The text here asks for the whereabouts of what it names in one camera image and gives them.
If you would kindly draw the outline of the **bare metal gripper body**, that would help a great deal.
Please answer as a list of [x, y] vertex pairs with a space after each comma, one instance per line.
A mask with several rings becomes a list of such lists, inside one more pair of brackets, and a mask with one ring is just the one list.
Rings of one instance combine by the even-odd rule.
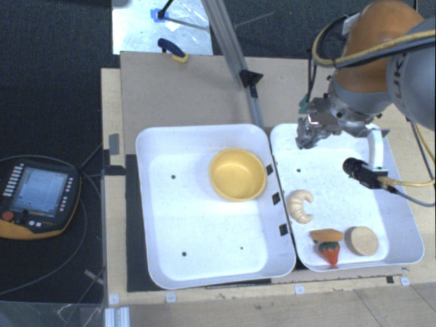
[[367, 135], [367, 125], [374, 118], [374, 114], [358, 112], [340, 99], [319, 97], [309, 104], [306, 125], [309, 129], [316, 127], [329, 131], [330, 135], [346, 132], [353, 137], [361, 138]]

